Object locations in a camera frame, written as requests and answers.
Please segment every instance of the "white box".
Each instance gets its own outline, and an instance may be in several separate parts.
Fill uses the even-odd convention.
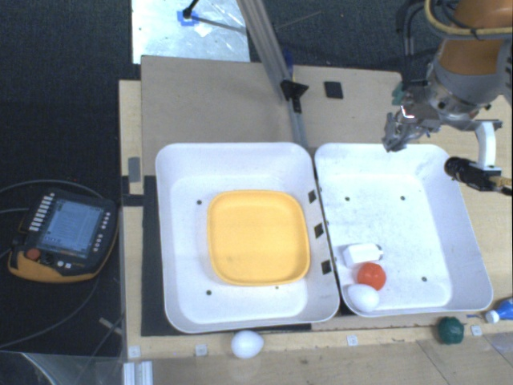
[[[172,144],[156,158],[156,179],[164,304],[178,330],[320,322],[337,312],[340,297],[329,271],[333,264],[312,159],[303,148],[289,143]],[[234,286],[215,274],[208,254],[208,206],[217,194],[237,189],[282,191],[300,203],[311,255],[301,280]],[[319,225],[324,233],[317,236]]]
[[[366,317],[483,310],[493,291],[459,184],[434,145],[387,153],[380,144],[325,144],[315,155],[332,246],[372,241],[386,253],[380,304],[356,309],[358,267],[337,264],[345,303]]]
[[[363,262],[379,261],[383,258],[382,248],[372,242],[333,247],[333,255],[337,257],[339,253],[341,253],[347,268]]]

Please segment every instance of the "yellow plate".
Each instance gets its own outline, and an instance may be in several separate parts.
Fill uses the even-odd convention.
[[[310,267],[303,210],[285,192],[217,195],[208,207],[208,250],[217,275],[239,286],[294,282]]]

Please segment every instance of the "black square marker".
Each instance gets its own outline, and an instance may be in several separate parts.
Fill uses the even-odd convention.
[[[329,99],[343,99],[342,85],[338,81],[325,81],[324,89]]]

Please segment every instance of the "egg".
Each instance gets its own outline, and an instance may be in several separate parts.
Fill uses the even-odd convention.
[[[365,284],[353,284],[347,287],[347,295],[351,303],[361,312],[372,312],[379,305],[379,294]]]
[[[242,330],[233,335],[232,352],[237,358],[249,359],[262,350],[264,339],[252,330]]]

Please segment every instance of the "wooden board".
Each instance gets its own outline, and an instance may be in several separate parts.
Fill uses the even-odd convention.
[[[385,123],[385,114],[390,111],[390,96],[388,90],[398,81],[395,73],[379,71],[347,71],[326,69],[323,67],[296,67],[297,76],[308,79],[311,84],[310,97],[304,97],[305,105],[312,111],[307,131],[316,138],[325,132],[330,140],[347,141],[360,132],[365,142],[379,142]],[[246,73],[254,77],[251,67]],[[347,103],[332,103],[323,97],[322,82],[325,79],[342,81]],[[360,87],[359,94],[351,94]],[[127,158],[142,157],[140,138],[141,124],[141,85],[140,82],[121,82],[120,84],[120,125],[122,138],[122,170],[127,175]],[[380,97],[369,95],[379,93]],[[362,98],[364,107],[358,106],[358,98]],[[262,102],[271,101],[260,98]],[[322,105],[316,107],[316,101]],[[332,113],[322,127],[324,113]],[[499,154],[497,164],[504,168],[505,174],[511,175],[511,109],[503,99],[498,99],[490,113],[497,113],[497,118],[503,118],[505,128],[498,132]],[[345,120],[338,119],[337,114]],[[357,124],[344,124],[345,121],[356,120]],[[159,141],[163,144],[172,142],[164,137]],[[444,128],[441,133],[424,139],[446,149],[453,156],[466,156],[474,159],[477,156],[477,141],[469,133],[459,133],[450,128]],[[131,192],[139,193],[142,183],[131,183]],[[511,198],[494,193],[479,193],[462,186],[463,195],[475,228],[476,237],[483,252],[483,259],[495,289],[495,299],[511,296]],[[141,264],[142,264],[142,209],[130,207],[123,209],[123,244],[125,270],[125,299],[127,303],[127,350],[130,359],[161,359],[184,358],[195,354],[196,345],[208,345],[211,357],[220,358],[231,354],[230,341],[232,334],[187,335],[180,337],[141,337]],[[399,346],[415,343],[416,341],[433,338],[432,326],[441,315],[408,315],[393,318],[333,318],[332,320],[314,324],[314,332],[306,333],[268,333],[265,334],[265,352],[272,354],[278,351],[310,352],[317,348],[329,347],[341,349],[348,347],[348,336],[356,335],[361,346],[376,344],[399,344]],[[484,334],[495,335],[503,332],[513,332],[513,322],[501,322],[497,325],[486,324],[480,313],[471,315],[459,314],[458,317],[466,324],[466,336],[471,336],[470,326],[480,325]]]
[[[513,332],[499,332],[484,337],[513,367]]]
[[[291,141],[286,102],[259,66],[143,57],[144,174],[171,143]]]
[[[446,385],[509,383],[513,368],[484,338],[461,346],[404,344],[265,352],[254,359],[207,356],[155,361],[155,384]]]

